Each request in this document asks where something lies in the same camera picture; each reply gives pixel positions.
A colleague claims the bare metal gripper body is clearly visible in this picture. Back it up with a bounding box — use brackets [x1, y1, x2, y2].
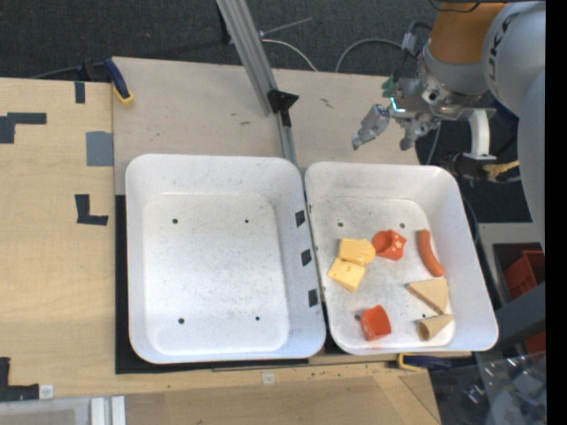
[389, 75, 497, 133]

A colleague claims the white plastic tray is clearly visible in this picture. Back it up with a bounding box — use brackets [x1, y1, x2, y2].
[303, 161, 500, 356]
[125, 152, 328, 365]

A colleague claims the red cup with star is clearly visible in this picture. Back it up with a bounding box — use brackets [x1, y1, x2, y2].
[370, 228, 408, 262]

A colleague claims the orange sausage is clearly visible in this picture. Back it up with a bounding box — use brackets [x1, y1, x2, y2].
[416, 229, 446, 279]

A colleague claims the yellow cheese block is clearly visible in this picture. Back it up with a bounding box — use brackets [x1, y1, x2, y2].
[338, 236, 377, 267]

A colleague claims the yellow cheese wedge with holes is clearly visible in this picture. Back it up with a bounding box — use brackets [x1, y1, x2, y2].
[326, 257, 367, 294]

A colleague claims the beige triangular bread slice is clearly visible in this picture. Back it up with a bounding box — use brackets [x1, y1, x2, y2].
[405, 277, 451, 316]

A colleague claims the red plastic box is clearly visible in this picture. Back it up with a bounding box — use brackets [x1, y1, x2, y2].
[503, 249, 547, 301]

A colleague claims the beige ice cream cone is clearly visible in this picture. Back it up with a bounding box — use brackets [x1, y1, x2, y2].
[416, 313, 455, 343]

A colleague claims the black cylinder on white bracket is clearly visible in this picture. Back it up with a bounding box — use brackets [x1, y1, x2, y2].
[440, 110, 498, 182]

